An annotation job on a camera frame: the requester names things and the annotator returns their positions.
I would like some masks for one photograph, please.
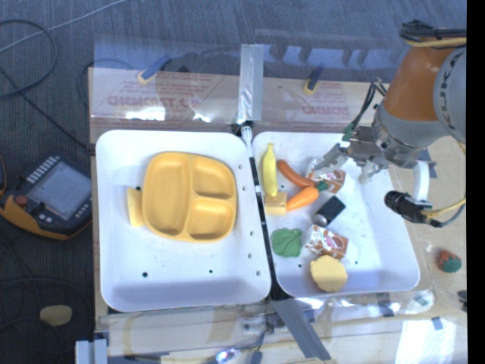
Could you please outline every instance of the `orange carrot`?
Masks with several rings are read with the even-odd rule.
[[[289,180],[291,183],[295,184],[296,186],[300,186],[300,187],[317,186],[317,183],[314,180],[302,177],[295,170],[293,170],[289,166],[288,162],[286,162],[284,159],[279,159],[277,161],[277,166],[281,174],[283,174],[287,180]]]
[[[316,187],[307,186],[286,201],[286,211],[290,212],[303,206],[310,205],[318,199],[318,194],[327,188],[325,182],[320,182]]]

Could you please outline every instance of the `yellow cheese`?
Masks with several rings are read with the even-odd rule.
[[[143,226],[145,223],[143,222],[142,212],[142,192],[132,187],[128,188],[127,201],[130,223],[136,228]]]
[[[264,208],[267,215],[286,214],[286,193],[279,192],[276,196],[264,196]]]
[[[332,256],[324,255],[310,263],[311,277],[323,291],[335,292],[347,283],[345,266]]]

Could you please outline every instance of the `toy carrot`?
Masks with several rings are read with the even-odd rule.
[[[316,187],[307,186],[301,189],[297,194],[288,199],[286,202],[286,211],[290,212],[302,208],[303,206],[310,205],[318,199],[318,195],[322,190],[327,189],[325,182],[319,182]]]

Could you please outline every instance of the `yellow cable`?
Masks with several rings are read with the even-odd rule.
[[[460,199],[458,202],[454,203],[453,205],[450,205],[450,206],[447,206],[447,207],[441,208],[441,209],[436,209],[436,210],[424,210],[422,213],[427,218],[435,218],[435,217],[438,217],[439,215],[442,215],[444,213],[449,212],[450,210],[457,209],[460,206],[464,205],[465,203],[467,203],[467,198],[463,197],[462,199]]]
[[[427,42],[416,42],[414,40],[405,39],[406,43],[413,47],[445,47],[445,46],[460,46],[467,42],[466,37],[462,38],[452,38],[452,39],[441,39],[441,40],[430,40]]]
[[[463,155],[467,155],[467,147],[466,147],[466,145],[463,144],[463,143],[461,143],[461,142],[459,142],[458,140],[456,140],[456,142],[457,142],[458,146],[460,147],[460,149],[462,150]],[[422,213],[427,218],[432,219],[432,218],[435,218],[435,217],[437,217],[439,215],[442,215],[444,213],[447,213],[450,210],[457,209],[460,206],[464,205],[465,203],[467,203],[467,198],[466,197],[463,197],[458,202],[456,202],[456,203],[454,203],[454,204],[452,204],[450,206],[447,206],[445,208],[436,209],[436,210],[424,210]]]

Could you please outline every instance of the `white cable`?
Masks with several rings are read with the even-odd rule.
[[[101,7],[99,9],[96,9],[96,10],[92,11],[92,12],[89,12],[88,14],[85,14],[85,15],[80,16],[80,17],[76,17],[76,18],[71,19],[71,20],[69,20],[69,21],[67,21],[65,23],[58,24],[57,26],[50,27],[47,30],[48,31],[56,30],[56,29],[58,29],[60,27],[67,26],[68,24],[74,23],[76,21],[79,21],[79,20],[82,20],[82,19],[86,19],[89,16],[92,16],[94,14],[97,14],[97,13],[101,12],[101,11],[104,11],[106,8],[110,8],[110,7],[113,7],[114,5],[118,5],[118,4],[127,2],[127,1],[129,1],[129,0],[118,0],[117,2],[112,2],[112,3],[108,4],[108,5],[105,5],[104,7]],[[4,48],[0,49],[0,52],[3,52],[5,50],[8,50],[10,47],[13,47],[13,46],[17,45],[18,43],[21,43],[21,42],[23,42],[25,40],[28,40],[28,39],[30,39],[30,38],[32,38],[34,36],[40,35],[42,33],[43,33],[43,31],[38,31],[37,33],[33,33],[33,34],[30,34],[29,36],[25,36],[24,38],[19,39],[18,41],[13,42],[10,45],[7,45]]]
[[[428,162],[419,161],[412,170],[415,176],[415,186],[411,197],[415,201],[426,201],[430,190],[430,165]]]

